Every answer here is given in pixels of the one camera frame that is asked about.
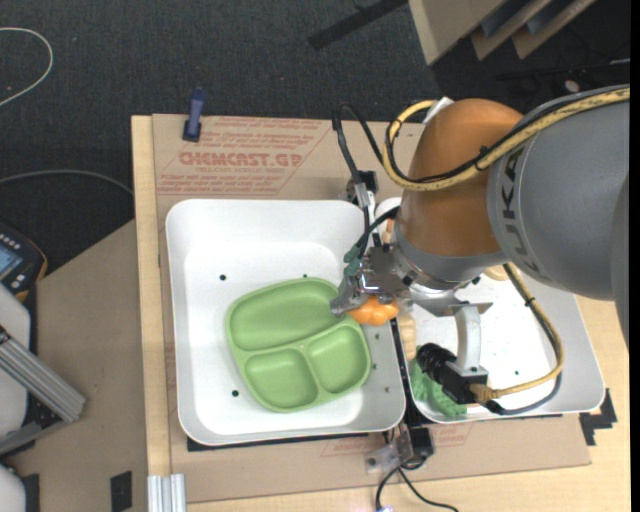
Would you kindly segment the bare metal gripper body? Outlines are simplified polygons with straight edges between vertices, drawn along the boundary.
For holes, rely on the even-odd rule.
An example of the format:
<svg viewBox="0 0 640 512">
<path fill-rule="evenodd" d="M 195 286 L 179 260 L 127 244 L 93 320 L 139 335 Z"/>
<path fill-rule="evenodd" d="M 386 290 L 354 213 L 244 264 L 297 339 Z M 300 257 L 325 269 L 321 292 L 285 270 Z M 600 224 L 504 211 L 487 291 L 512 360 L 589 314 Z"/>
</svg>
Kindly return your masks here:
<svg viewBox="0 0 640 512">
<path fill-rule="evenodd" d="M 400 256 L 393 246 L 371 247 L 364 255 L 359 255 L 356 248 L 346 265 L 346 281 L 358 281 L 367 300 L 375 297 L 381 304 L 408 301 L 416 274 L 402 266 Z"/>
</svg>

